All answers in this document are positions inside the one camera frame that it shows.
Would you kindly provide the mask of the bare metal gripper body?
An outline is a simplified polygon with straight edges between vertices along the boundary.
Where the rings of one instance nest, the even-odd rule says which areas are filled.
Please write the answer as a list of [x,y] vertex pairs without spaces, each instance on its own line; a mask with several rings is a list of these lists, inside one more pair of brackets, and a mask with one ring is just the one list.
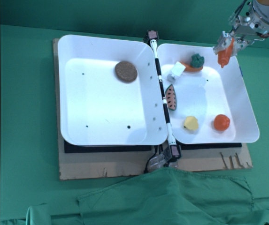
[[249,8],[245,14],[232,14],[229,18],[232,27],[231,35],[238,40],[249,43],[269,38],[269,10],[266,13],[259,9]]

